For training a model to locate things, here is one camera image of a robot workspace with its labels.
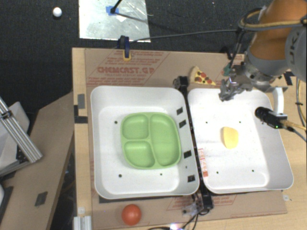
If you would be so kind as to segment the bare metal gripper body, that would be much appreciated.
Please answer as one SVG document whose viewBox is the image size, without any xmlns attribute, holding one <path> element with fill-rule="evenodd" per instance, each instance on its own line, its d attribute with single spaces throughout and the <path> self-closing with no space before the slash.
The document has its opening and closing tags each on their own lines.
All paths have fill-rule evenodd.
<svg viewBox="0 0 307 230">
<path fill-rule="evenodd" d="M 272 92 L 274 77 L 266 75 L 253 65 L 235 65 L 229 73 L 230 87 L 241 85 L 243 91 L 252 91 L 256 88 L 262 92 Z"/>
</svg>

